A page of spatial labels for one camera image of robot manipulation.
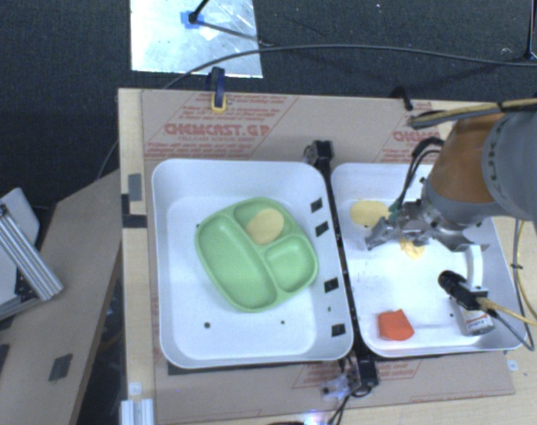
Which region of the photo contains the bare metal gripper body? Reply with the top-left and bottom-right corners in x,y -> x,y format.
380,200 -> 491,253

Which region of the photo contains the small yellow toy piece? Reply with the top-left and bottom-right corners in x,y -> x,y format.
399,236 -> 426,261

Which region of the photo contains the yellow round biscuit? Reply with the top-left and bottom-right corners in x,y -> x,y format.
244,206 -> 286,246
349,199 -> 391,229

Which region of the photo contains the thin black rod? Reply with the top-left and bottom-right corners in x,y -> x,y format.
317,157 -> 372,365

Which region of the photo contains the white plastic tray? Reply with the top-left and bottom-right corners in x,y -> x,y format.
329,161 -> 524,358
150,157 -> 356,370

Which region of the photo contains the orange toy carrot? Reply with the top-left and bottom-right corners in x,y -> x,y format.
377,308 -> 416,342

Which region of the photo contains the small white bottle red label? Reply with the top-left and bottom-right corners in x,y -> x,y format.
453,302 -> 495,337

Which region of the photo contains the brown cardboard board red print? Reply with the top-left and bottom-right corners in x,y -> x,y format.
140,88 -> 516,425

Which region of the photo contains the green divided plate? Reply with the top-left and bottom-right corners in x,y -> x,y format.
194,196 -> 320,314

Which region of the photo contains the black cylinder on white bracket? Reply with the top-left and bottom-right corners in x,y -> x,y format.
437,243 -> 491,313

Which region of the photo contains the black block with thin wires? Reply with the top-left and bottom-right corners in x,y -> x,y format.
303,139 -> 335,167
354,356 -> 380,391

